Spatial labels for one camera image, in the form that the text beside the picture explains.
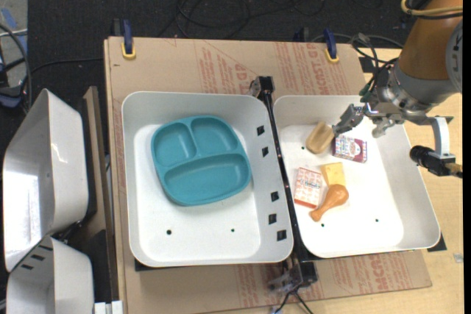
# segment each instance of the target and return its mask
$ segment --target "teal divided plate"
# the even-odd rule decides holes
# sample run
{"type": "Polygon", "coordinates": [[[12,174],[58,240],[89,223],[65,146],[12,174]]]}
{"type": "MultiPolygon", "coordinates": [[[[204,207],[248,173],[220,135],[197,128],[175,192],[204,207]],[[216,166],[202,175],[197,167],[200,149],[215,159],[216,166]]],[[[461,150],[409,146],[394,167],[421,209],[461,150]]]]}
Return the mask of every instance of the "teal divided plate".
{"type": "Polygon", "coordinates": [[[164,124],[152,136],[151,152],[167,196],[184,206],[236,195],[252,176],[249,159],[233,128],[212,115],[164,124]]]}

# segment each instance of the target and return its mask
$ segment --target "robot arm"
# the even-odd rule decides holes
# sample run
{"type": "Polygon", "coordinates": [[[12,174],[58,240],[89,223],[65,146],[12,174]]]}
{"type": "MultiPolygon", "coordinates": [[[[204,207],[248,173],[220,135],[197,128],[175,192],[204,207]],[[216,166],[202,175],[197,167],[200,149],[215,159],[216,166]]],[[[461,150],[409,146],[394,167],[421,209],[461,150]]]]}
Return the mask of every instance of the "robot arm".
{"type": "Polygon", "coordinates": [[[452,94],[462,93],[463,0],[431,0],[424,10],[412,10],[410,1],[402,1],[403,11],[418,19],[399,58],[375,73],[372,87],[361,93],[364,106],[350,105],[333,132],[349,131],[364,116],[376,125],[376,138],[405,121],[430,125],[435,149],[415,146],[411,159],[435,175],[462,178],[462,166],[449,151],[447,124],[453,118],[427,114],[452,94]]]}

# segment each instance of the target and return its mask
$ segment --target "white container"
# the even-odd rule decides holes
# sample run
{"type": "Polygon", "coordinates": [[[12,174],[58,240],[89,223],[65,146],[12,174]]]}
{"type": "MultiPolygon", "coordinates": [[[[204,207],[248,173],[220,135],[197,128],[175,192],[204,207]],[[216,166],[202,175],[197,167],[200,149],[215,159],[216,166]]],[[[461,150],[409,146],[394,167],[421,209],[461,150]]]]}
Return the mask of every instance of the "white container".
{"type": "Polygon", "coordinates": [[[7,314],[91,314],[88,257],[46,236],[8,277],[7,314]]]}
{"type": "Polygon", "coordinates": [[[319,121],[336,124],[357,96],[284,96],[274,105],[283,161],[293,190],[297,169],[320,171],[320,165],[342,162],[350,197],[328,210],[321,221],[310,208],[295,204],[302,242],[323,258],[425,249],[437,244],[440,228],[418,167],[408,154],[411,145],[402,125],[373,138],[375,126],[365,119],[345,133],[367,142],[367,161],[332,156],[330,149],[313,154],[305,141],[319,121]]]}
{"type": "Polygon", "coordinates": [[[150,267],[274,263],[291,254],[286,195],[261,101],[243,95],[135,92],[123,102],[122,120],[130,247],[139,262],[150,267]],[[214,115],[231,125],[249,158],[252,179],[230,198],[183,207],[162,189],[150,140],[160,126],[195,115],[214,115]]]}
{"type": "Polygon", "coordinates": [[[85,217],[88,181],[80,114],[44,89],[3,163],[4,256],[8,271],[45,235],[85,217]]]}

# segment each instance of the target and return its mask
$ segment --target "yellow cable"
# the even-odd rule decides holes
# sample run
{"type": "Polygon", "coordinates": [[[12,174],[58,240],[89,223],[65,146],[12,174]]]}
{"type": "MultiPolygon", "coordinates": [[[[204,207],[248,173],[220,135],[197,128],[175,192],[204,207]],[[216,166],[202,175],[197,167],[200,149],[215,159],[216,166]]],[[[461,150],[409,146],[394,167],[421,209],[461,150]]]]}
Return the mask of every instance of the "yellow cable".
{"type": "Polygon", "coordinates": [[[409,15],[415,15],[415,16],[422,16],[422,15],[436,15],[438,13],[444,13],[444,12],[456,12],[456,11],[462,11],[463,6],[455,6],[455,7],[445,7],[445,8],[434,8],[432,10],[412,10],[410,8],[407,8],[406,6],[407,0],[402,0],[400,2],[400,7],[403,10],[403,12],[409,14],[409,15]]]}

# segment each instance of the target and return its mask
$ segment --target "cardboard sheet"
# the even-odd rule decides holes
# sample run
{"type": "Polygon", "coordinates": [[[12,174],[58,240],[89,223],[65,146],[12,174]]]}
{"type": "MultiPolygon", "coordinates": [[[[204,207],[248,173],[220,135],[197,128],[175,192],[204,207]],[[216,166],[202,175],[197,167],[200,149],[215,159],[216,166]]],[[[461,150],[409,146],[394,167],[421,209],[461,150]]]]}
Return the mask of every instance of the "cardboard sheet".
{"type": "MultiPolygon", "coordinates": [[[[247,93],[256,76],[272,76],[275,97],[357,94],[364,75],[356,51],[339,45],[328,63],[323,43],[135,38],[136,58],[125,60],[121,38],[105,41],[113,203],[120,299],[127,313],[209,313],[278,305],[283,294],[268,281],[280,265],[222,265],[136,271],[127,225],[121,104],[140,90],[247,93]]],[[[431,285],[421,251],[315,262],[319,281],[300,291],[306,301],[431,285]]]]}

